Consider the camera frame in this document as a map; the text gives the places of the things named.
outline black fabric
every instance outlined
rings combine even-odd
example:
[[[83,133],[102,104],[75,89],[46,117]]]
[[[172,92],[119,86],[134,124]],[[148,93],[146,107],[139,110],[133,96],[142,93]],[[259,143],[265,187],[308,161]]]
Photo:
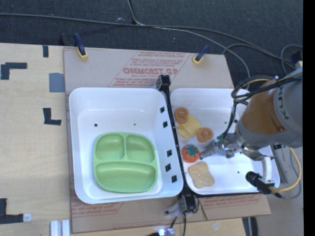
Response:
[[[132,24],[127,0],[0,0],[0,13],[28,13],[48,16]],[[227,47],[239,40],[255,44],[286,59],[303,45],[303,0],[131,0],[134,17],[144,25],[189,26],[214,30],[191,30]],[[61,36],[79,33],[86,47],[198,53],[206,44],[210,54],[224,48],[185,31],[119,27],[58,19],[0,16],[0,42],[60,45]],[[249,67],[251,75],[283,77],[279,60],[245,46],[231,49]],[[248,77],[242,62],[226,53],[236,85]]]

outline white tray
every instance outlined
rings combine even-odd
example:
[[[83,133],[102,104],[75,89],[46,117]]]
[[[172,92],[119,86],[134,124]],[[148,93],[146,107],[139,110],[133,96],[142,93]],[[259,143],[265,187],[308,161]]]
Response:
[[[233,100],[231,98],[231,89],[204,89],[204,88],[180,88],[171,93],[172,109],[175,111],[179,107],[187,108],[189,114],[199,120],[201,127],[209,127],[213,130],[214,139],[222,134],[229,122]],[[245,106],[238,104],[236,109],[236,118],[238,119]],[[234,132],[233,124],[229,132]],[[207,145],[200,143],[196,137],[185,139],[178,134],[179,146],[182,149],[186,144],[196,145],[200,151]],[[264,155],[272,155],[270,147],[260,150]],[[215,179],[215,184],[210,187],[196,188],[188,174],[188,168],[197,164],[183,161],[185,177],[187,184],[192,191],[200,195],[218,195],[218,194],[236,194],[236,193],[255,193],[257,189],[248,183],[245,175],[249,171],[255,173],[262,172],[261,161],[252,161],[247,156],[236,153],[232,158],[226,158],[225,152],[218,152],[212,156],[204,158],[209,171]],[[274,160],[271,161],[272,180],[275,186],[279,186],[280,177]]]
[[[74,187],[88,204],[172,197],[183,188],[172,127],[163,94],[151,88],[78,88],[69,97]],[[117,193],[101,189],[93,173],[93,147],[108,132],[128,132],[151,140],[158,178],[149,191]]]

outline table surface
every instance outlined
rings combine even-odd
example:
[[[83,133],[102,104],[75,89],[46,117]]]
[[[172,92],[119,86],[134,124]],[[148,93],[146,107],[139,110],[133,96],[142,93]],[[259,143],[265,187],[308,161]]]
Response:
[[[0,198],[7,198],[7,214],[31,213],[31,222],[0,226],[0,235],[49,235],[50,221],[70,215],[69,165],[65,93],[49,92],[49,74],[63,74],[63,47],[0,44],[0,63],[27,62],[27,69],[11,69],[0,80]],[[44,125],[43,108],[61,125]],[[82,235],[148,235],[162,226],[122,229]],[[175,224],[176,235],[184,225]],[[242,219],[193,222],[186,235],[245,235]]]

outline blue clamp handle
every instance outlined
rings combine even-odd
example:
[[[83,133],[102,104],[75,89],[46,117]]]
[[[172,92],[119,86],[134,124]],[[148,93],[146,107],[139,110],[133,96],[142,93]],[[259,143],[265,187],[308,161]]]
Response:
[[[73,37],[74,37],[75,43],[78,47],[77,52],[78,52],[80,58],[82,58],[82,59],[86,58],[88,56],[88,53],[86,52],[86,50],[84,48],[84,44],[83,44],[83,41],[82,41],[80,35],[78,33],[75,33],[73,35]]]
[[[202,56],[204,54],[206,54],[210,49],[210,46],[209,45],[205,45],[205,47],[201,50],[201,52],[196,55],[195,57],[193,57],[192,61],[195,63],[195,64],[199,64],[202,60]]]

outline black hole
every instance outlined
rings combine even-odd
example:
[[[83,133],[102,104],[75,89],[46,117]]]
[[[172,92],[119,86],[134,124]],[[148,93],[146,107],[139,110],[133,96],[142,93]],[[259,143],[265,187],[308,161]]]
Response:
[[[166,172],[168,172],[170,169],[171,169],[171,164],[168,164],[168,165],[165,166]]]
[[[177,181],[177,176],[176,175],[172,176],[172,183],[174,183],[176,181]]]

